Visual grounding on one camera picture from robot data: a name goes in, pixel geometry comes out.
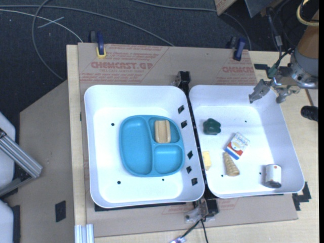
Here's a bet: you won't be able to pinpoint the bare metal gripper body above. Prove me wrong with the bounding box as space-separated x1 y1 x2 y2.
271 66 319 90

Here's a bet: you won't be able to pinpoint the white plastic tray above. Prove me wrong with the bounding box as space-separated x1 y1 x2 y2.
188 84 305 199
84 84 206 209

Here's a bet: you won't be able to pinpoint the white, red and blue carton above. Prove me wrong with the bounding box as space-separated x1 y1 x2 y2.
224 132 251 161

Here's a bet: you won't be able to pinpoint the dark green bell pepper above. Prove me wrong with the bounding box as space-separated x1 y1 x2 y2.
202 118 222 136

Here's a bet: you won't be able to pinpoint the white can, red dots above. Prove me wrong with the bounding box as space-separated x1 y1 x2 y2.
264 164 283 189

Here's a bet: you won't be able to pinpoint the tan ice cream cone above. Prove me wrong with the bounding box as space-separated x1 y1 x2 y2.
222 151 240 178

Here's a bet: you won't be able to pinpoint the yellow cheese block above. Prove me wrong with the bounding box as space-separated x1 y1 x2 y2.
201 150 213 172

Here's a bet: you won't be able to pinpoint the tan hot dog bun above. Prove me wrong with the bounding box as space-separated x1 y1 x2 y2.
153 119 172 144

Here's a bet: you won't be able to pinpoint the brown cardboard board, red print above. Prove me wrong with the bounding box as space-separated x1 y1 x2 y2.
76 42 299 238

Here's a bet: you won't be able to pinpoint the blue divided plate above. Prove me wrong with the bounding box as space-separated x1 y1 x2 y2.
118 114 185 178

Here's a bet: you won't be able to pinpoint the black block with thin wires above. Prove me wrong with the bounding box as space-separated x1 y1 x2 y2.
176 70 191 89
201 198 219 222

